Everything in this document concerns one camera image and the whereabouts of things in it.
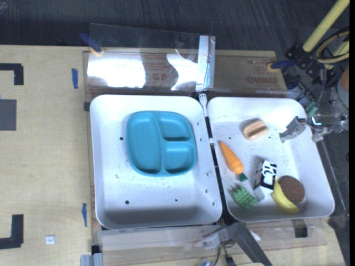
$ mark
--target brown cookie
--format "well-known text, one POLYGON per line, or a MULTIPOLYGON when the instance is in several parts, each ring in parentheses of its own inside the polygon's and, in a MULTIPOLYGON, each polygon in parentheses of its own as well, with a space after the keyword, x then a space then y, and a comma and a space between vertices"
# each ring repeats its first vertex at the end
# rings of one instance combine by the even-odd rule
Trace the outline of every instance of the brown cookie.
POLYGON ((278 180, 283 194, 293 204, 302 202, 305 197, 305 188, 302 183, 292 176, 282 176, 278 180))

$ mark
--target toy milk carton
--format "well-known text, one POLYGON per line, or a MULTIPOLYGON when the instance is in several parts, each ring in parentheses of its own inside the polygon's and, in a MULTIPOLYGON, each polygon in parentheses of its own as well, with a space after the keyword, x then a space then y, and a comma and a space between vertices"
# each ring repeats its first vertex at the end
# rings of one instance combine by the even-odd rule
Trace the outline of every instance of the toy milk carton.
POLYGON ((258 202, 272 193, 275 185, 277 165, 268 161, 258 164, 255 173, 254 193, 258 202))

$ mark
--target blue tape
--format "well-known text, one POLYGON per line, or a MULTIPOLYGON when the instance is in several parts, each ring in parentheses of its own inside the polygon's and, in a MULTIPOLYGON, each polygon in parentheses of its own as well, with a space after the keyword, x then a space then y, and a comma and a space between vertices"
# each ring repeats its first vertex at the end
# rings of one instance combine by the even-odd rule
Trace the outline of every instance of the blue tape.
POLYGON ((72 68, 72 81, 75 89, 79 89, 78 87, 78 71, 72 68))
POLYGON ((87 205, 85 203, 83 203, 83 208, 82 208, 82 214, 83 214, 83 218, 84 218, 84 224, 87 227, 88 226, 88 220, 87 220, 87 205))
POLYGON ((96 52, 102 51, 101 47, 87 33, 83 33, 83 32, 79 33, 79 38, 85 41, 96 52))
POLYGON ((286 67, 292 67, 292 66, 295 66, 294 62, 286 59, 283 61, 273 63, 271 65, 271 69, 286 68, 286 67))

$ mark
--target blue clip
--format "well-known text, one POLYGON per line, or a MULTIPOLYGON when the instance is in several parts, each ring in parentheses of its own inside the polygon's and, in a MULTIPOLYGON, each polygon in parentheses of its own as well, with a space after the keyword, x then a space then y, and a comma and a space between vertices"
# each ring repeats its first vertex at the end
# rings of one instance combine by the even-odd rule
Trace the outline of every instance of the blue clip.
POLYGON ((288 68, 288 67, 292 67, 292 66, 295 66, 294 62, 286 59, 286 60, 275 62, 275 63, 271 64, 271 69, 288 68))
POLYGON ((75 68, 72 68, 72 81, 75 89, 79 89, 78 87, 78 71, 75 68))
POLYGON ((82 208, 82 214, 83 214, 83 218, 84 218, 84 224, 87 227, 88 226, 88 220, 87 220, 87 205, 85 203, 83 203, 83 208, 82 208))
POLYGON ((79 33, 79 38, 85 41, 89 46, 90 50, 97 56, 102 56, 104 50, 94 41, 87 33, 79 33))

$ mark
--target blue plastic plate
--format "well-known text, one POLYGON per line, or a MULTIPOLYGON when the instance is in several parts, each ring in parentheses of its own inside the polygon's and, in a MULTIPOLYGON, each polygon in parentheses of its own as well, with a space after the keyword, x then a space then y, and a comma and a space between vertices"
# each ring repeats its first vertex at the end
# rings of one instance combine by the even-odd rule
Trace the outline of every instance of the blue plastic plate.
POLYGON ((175 112, 133 113, 126 126, 126 148, 130 164, 142 175, 181 175, 196 164, 191 125, 175 112))

